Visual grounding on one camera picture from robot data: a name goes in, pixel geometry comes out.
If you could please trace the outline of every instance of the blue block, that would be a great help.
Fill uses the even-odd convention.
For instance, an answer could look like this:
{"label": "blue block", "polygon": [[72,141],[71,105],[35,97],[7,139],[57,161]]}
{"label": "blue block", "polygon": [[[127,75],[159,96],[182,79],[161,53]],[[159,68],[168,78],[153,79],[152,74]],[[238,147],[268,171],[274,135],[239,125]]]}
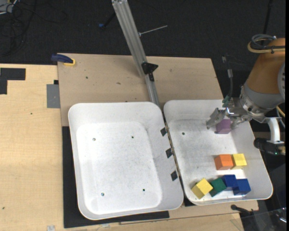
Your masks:
{"label": "blue block", "polygon": [[234,187],[238,187],[237,179],[235,175],[224,175],[222,176],[222,180],[226,185],[226,191],[233,190]]}
{"label": "blue block", "polygon": [[237,179],[237,187],[233,188],[234,195],[246,195],[251,191],[250,184],[247,179]]}

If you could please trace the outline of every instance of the aluminum extrusion bar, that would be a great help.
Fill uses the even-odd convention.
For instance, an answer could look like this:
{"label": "aluminum extrusion bar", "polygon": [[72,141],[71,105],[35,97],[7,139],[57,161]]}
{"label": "aluminum extrusion bar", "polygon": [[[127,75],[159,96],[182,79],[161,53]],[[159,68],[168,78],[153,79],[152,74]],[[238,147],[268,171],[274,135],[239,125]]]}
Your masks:
{"label": "aluminum extrusion bar", "polygon": [[142,69],[142,63],[147,63],[146,55],[139,38],[134,18],[131,14],[130,6],[127,0],[112,0],[115,13],[122,28],[126,42],[137,66],[140,77],[145,76],[146,85],[151,102],[159,106],[158,94],[154,81],[151,81],[148,74],[145,75]]}

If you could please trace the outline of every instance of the toy block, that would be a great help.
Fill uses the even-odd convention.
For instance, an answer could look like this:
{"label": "toy block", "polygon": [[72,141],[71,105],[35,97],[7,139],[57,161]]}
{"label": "toy block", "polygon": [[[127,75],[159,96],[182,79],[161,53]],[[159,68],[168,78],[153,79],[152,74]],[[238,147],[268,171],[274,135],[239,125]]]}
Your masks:
{"label": "toy block", "polygon": [[227,187],[225,183],[223,182],[222,178],[217,178],[213,181],[210,182],[212,185],[213,189],[210,191],[210,195],[214,197],[216,194],[222,192],[225,190]]}
{"label": "toy block", "polygon": [[192,192],[196,195],[198,199],[201,199],[212,189],[213,187],[211,186],[211,184],[205,178],[203,178],[192,188]]}
{"label": "toy block", "polygon": [[247,165],[245,156],[243,153],[232,155],[233,167],[231,169],[242,169]]}
{"label": "toy block", "polygon": [[237,179],[235,175],[224,175],[221,178],[226,185],[226,191],[232,190],[234,187],[237,187]]}
{"label": "toy block", "polygon": [[230,154],[220,154],[214,158],[214,162],[217,170],[227,170],[234,167]]}
{"label": "toy block", "polygon": [[233,188],[234,195],[246,195],[251,191],[250,184],[247,179],[237,179],[237,187]]}
{"label": "toy block", "polygon": [[217,134],[227,134],[231,132],[231,120],[223,119],[221,122],[216,124],[216,132]]}

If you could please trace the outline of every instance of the metal bracket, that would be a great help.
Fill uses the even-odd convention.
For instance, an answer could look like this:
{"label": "metal bracket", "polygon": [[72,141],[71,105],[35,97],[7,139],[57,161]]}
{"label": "metal bracket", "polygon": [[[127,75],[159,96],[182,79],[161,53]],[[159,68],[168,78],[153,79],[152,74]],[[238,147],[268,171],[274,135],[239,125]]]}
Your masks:
{"label": "metal bracket", "polygon": [[55,231],[54,225],[47,226],[47,231]]}
{"label": "metal bracket", "polygon": [[210,115],[210,120],[206,121],[207,129],[220,123],[225,117],[225,111],[219,110],[216,108],[213,113]]}
{"label": "metal bracket", "polygon": [[154,81],[153,72],[158,68],[158,65],[144,62],[141,64],[141,67],[143,68],[144,74],[149,75],[150,80]]}

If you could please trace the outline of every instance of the green block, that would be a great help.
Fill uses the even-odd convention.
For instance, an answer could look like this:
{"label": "green block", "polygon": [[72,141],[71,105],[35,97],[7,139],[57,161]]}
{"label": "green block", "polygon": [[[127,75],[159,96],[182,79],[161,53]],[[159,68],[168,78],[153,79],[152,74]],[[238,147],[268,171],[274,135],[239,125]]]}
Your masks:
{"label": "green block", "polygon": [[216,194],[222,192],[225,190],[227,187],[225,183],[223,182],[222,178],[217,178],[213,181],[210,182],[212,185],[213,189],[210,191],[210,195],[214,197]]}

